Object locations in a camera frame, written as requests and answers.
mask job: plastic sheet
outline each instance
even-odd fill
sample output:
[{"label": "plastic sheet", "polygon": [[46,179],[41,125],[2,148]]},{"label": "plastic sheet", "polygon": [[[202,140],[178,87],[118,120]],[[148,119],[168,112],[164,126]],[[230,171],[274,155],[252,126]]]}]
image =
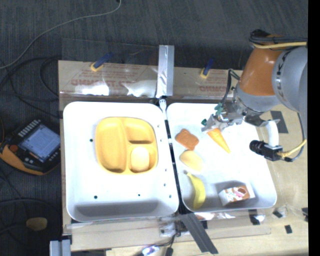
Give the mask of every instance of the plastic sheet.
[{"label": "plastic sheet", "polygon": [[[114,53],[114,58],[105,63],[101,70],[93,72],[90,65],[109,52]],[[147,102],[157,105],[158,99],[155,98],[155,93],[158,56],[159,47],[154,46],[64,39],[64,61],[59,62],[60,111],[63,112],[65,106],[74,101]],[[208,77],[203,78],[200,76],[202,68],[174,67],[173,95],[167,98],[168,104],[180,101],[217,103],[217,100],[221,99],[225,94],[228,71],[211,69]],[[231,86],[235,87],[236,84],[237,81],[233,79]],[[276,110],[286,111],[282,107]],[[262,117],[265,120],[271,119],[269,113],[265,113]],[[288,120],[294,120],[293,124],[295,124],[296,118],[296,116],[293,118],[289,116]],[[292,137],[300,136],[299,126],[294,125],[294,127],[293,133],[290,131],[289,135],[280,134],[280,144],[284,143],[288,148],[293,147],[295,142],[291,141]],[[257,132],[261,140],[268,140],[266,130],[258,129]],[[64,164],[62,159],[62,186],[65,190]],[[300,182],[287,182],[291,180],[290,167],[288,167],[290,163],[268,161],[267,164],[277,194],[275,205],[266,209],[195,212],[198,219],[206,223],[206,231],[210,238],[270,234],[268,218],[285,218],[288,211],[303,220],[308,217],[306,152],[298,161],[301,169]],[[64,234],[79,235],[83,238],[82,241],[89,236],[103,238],[105,234],[109,234],[109,237],[111,235],[112,238],[104,241],[103,247],[162,243],[167,241],[177,229],[181,231],[177,242],[193,240],[188,231],[179,225],[180,222],[175,215],[162,218],[126,218],[77,223],[68,215],[66,202],[63,204],[63,210]],[[120,241],[116,239],[119,236],[129,238]],[[93,249],[101,246],[102,244],[98,241],[91,244]]]}]

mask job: yellow plastic tray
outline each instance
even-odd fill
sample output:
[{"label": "yellow plastic tray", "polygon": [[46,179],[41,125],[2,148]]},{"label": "yellow plastic tray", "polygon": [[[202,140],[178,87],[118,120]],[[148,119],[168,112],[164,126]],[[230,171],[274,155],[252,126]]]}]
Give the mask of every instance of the yellow plastic tray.
[{"label": "yellow plastic tray", "polygon": [[95,151],[98,163],[114,174],[150,172],[158,162],[155,132],[139,118],[102,119],[95,130]]}]

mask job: toy food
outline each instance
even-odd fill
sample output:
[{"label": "toy food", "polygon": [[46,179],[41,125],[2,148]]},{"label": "toy food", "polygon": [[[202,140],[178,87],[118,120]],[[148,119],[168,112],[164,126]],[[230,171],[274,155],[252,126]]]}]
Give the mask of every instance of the toy food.
[{"label": "toy food", "polygon": [[228,153],[231,152],[219,128],[215,128],[209,131],[207,134],[225,151],[227,151]]},{"label": "toy food", "polygon": [[194,188],[194,199],[193,199],[193,208],[199,209],[206,200],[206,189],[205,185],[202,182],[202,180],[194,175],[192,175],[190,172],[187,172],[186,174],[193,185]]},{"label": "toy food", "polygon": [[202,167],[204,165],[203,160],[200,156],[197,155],[196,152],[192,150],[186,150],[184,151],[179,159],[181,162],[183,162],[186,166],[190,167],[193,170],[196,170],[200,172],[202,170]]},{"label": "toy food", "polygon": [[137,146],[131,152],[131,170],[145,172],[149,169],[149,151],[144,146]]},{"label": "toy food", "polygon": [[176,136],[175,140],[188,150],[194,150],[199,140],[191,134],[187,129],[182,129]]},{"label": "toy food", "polygon": [[220,191],[218,195],[223,206],[255,197],[254,192],[252,190],[249,192],[246,185],[226,188]]}]

